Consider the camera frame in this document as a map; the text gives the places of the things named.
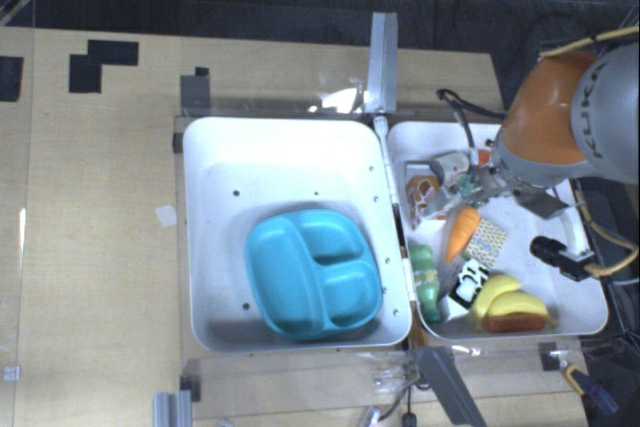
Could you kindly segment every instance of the blue divided plate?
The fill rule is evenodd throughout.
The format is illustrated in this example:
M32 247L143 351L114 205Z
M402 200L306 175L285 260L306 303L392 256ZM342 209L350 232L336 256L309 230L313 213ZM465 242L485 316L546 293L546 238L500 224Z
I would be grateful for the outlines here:
M369 322L380 309L378 268L358 227L333 210L303 210L257 224L247 271L264 320L295 341Z

